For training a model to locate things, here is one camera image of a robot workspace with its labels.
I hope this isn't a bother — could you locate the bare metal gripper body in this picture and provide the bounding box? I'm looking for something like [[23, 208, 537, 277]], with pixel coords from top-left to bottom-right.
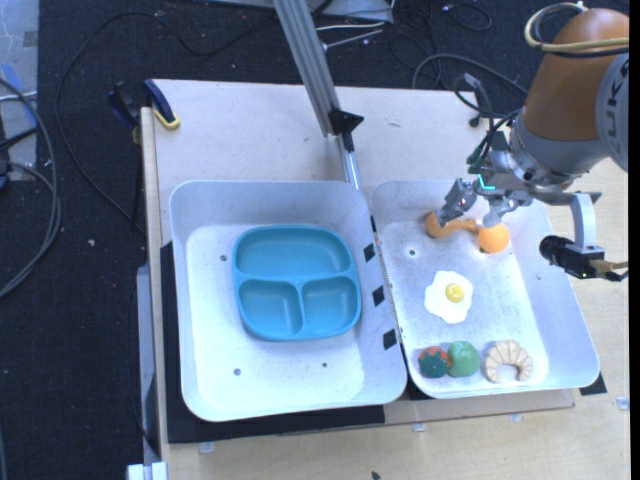
[[471, 149, 576, 207]]

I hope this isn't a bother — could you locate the orange ball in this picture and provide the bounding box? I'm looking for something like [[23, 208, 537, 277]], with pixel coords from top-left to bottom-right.
[[477, 223, 511, 255]]

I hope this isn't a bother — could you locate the white plastic tray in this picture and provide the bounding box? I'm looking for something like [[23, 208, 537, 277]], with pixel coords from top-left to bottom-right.
[[368, 179, 601, 400], [168, 179, 409, 423]]

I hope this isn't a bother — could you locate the thin black and white rod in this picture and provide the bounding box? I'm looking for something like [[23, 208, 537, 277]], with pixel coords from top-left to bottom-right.
[[340, 135, 407, 354]]

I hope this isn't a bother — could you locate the white toy fried egg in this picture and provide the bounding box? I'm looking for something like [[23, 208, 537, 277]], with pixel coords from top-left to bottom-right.
[[424, 270, 475, 325]]

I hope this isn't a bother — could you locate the beige toy croissant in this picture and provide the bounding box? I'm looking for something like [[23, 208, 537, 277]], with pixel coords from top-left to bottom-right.
[[482, 339, 534, 384]]

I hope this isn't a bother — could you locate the green toy apple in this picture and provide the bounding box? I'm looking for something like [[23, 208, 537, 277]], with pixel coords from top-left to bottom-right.
[[446, 340, 481, 378]]

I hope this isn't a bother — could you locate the red toy strawberry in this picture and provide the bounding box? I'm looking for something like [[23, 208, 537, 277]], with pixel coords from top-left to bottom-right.
[[417, 345, 450, 379]]

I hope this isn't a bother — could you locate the blue divided plate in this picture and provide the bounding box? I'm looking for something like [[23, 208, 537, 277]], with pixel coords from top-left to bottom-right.
[[231, 224, 363, 342]]

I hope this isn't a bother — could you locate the pale wood board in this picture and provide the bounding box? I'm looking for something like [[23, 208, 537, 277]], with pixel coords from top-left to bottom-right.
[[150, 78, 576, 443]]

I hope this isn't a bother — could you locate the black cylinder on white bracket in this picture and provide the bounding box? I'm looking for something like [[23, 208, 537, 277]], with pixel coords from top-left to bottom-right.
[[538, 190, 607, 280]]

